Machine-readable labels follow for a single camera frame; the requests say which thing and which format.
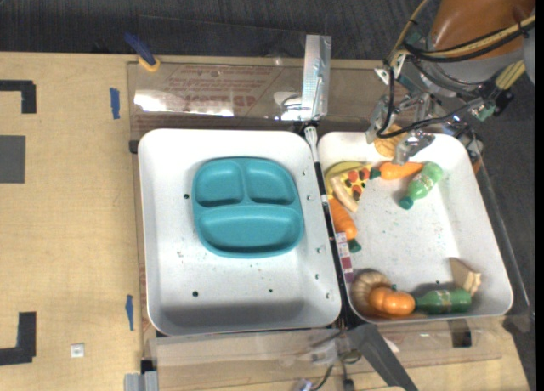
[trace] dark background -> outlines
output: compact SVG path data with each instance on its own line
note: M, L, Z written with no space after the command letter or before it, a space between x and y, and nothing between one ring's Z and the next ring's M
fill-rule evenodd
M379 60L421 1L7 0L0 5L0 50L132 54L123 34L138 33L140 17L149 15L326 33L332 36L333 57ZM173 54L185 52L175 45L171 49ZM535 87L523 76L513 94L515 100L500 116L476 128L530 301L529 313L516 308L506 328L514 335L530 386L536 388Z

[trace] white tray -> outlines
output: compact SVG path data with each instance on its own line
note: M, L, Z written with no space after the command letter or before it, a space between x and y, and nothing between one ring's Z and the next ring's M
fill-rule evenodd
M374 144L366 143L364 133L326 134L319 142L319 156L323 172L343 161L378 164L386 160ZM353 215L359 231L357 240L362 245L362 251L351 257L354 272L375 269L399 290L417 292L451 283L449 257L460 258L482 274L482 285L471 309L465 314L406 320L504 315L512 306L512 287L467 150L457 139L437 134L436 140L412 160L437 162L445 175L410 210L397 203L408 178L375 178L367 182L359 209ZM383 322L354 312L364 320Z
M139 142L148 312L167 335L330 325L342 307L308 144L295 133L158 129ZM293 177L302 240L270 258L226 258L199 241L190 196L198 168L217 158L262 157Z

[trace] toy bottle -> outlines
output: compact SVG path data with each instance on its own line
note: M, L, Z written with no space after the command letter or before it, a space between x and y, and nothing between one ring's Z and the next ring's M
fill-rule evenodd
M405 197L399 201L399 205L409 210L417 199L424 198L428 192L440 181L444 172L435 162L425 163L422 171L418 173L408 184Z
M432 290L422 297L415 297L416 311L427 314L454 314L467 312L472 304L470 293L462 288Z

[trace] toy carrot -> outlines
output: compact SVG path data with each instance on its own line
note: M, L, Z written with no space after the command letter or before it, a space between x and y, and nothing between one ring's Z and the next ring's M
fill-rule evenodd
M331 209L332 224L336 232L344 232L348 239L348 246L351 252L360 251L360 244L355 237L357 236L357 228L348 211L334 197L329 198L329 208Z
M425 166L423 163L407 161L405 164L393 164L391 161L384 162L378 169L372 168L371 178L382 177L383 179L399 179L418 173Z

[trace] teal plate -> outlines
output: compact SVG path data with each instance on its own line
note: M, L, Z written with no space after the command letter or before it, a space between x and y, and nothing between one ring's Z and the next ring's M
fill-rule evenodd
M266 258L302 239L303 213L289 172L275 161L209 161L193 179L193 213L201 243L229 258Z

